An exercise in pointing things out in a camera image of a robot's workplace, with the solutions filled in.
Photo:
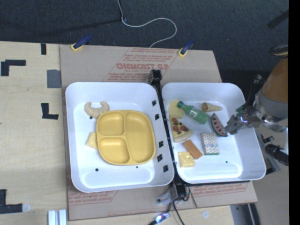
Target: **dark floor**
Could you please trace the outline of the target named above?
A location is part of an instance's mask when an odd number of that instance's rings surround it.
[[[171,19],[177,34],[154,47],[213,50],[223,82],[247,96],[256,74],[268,76],[278,58],[271,47],[287,45],[289,0],[120,0],[128,24]],[[0,40],[71,44],[92,34],[90,45],[149,47],[174,26],[156,21],[130,28],[117,0],[0,0]]]

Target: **table surface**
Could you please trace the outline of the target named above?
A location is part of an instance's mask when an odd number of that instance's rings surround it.
[[[0,77],[0,189],[7,189],[6,204],[29,204],[30,211],[1,214],[0,224],[47,224],[49,210],[68,210],[66,160],[60,88],[47,88],[47,70],[60,70],[59,45],[0,42],[0,61],[26,60],[10,66]],[[58,120],[42,119],[41,103]],[[180,210],[185,224],[233,225],[230,206]],[[106,217],[67,224],[149,224],[155,213]],[[181,224],[177,214],[164,224]]]

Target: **white cable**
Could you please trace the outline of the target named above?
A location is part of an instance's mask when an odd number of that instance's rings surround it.
[[[122,20],[122,23],[123,23],[124,25],[128,26],[128,27],[131,27],[131,28],[140,28],[140,27],[146,26],[146,25],[148,25],[149,23],[154,22],[154,21],[157,21],[157,20],[166,20],[166,21],[171,22],[171,23],[174,25],[174,27],[175,27],[175,32],[173,33],[172,36],[167,37],[167,38],[164,38],[164,39],[161,39],[161,40],[159,40],[159,41],[156,41],[156,42],[153,43],[150,47],[152,47],[152,46],[155,45],[156,43],[160,43],[160,42],[162,42],[162,41],[166,41],[166,40],[168,40],[168,39],[171,39],[171,38],[173,38],[173,37],[176,35],[176,33],[177,33],[177,26],[176,26],[176,24],[175,24],[171,19],[169,19],[169,18],[159,17],[159,18],[155,18],[155,19],[153,19],[153,20],[151,20],[151,21],[149,21],[149,22],[146,22],[145,24],[142,24],[142,25],[136,25],[136,26],[135,26],[135,25],[127,24],[127,23],[124,21],[124,19],[123,19],[123,10],[122,10],[120,1],[117,0],[117,2],[118,2],[119,9],[120,9],[120,12],[121,12],[121,20]]]

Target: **green bottle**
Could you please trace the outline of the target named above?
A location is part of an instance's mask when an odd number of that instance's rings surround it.
[[[195,108],[194,106],[185,105],[182,101],[179,101],[177,106],[181,108],[187,116],[201,124],[206,123],[207,119],[209,118],[208,114],[203,113],[200,109]]]

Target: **blue clamp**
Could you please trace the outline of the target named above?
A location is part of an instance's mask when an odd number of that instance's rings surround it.
[[[188,49],[191,49],[193,46],[194,46],[194,40],[191,39],[191,40],[189,40],[189,42],[183,48],[181,48],[178,51],[178,56],[183,58],[187,54]]]
[[[74,51],[74,52],[77,52],[79,50],[82,49],[83,45],[87,44],[89,41],[91,41],[92,39],[92,35],[86,35],[84,36],[83,38],[81,38],[79,41],[77,41],[76,43],[72,44],[71,45],[71,49]]]

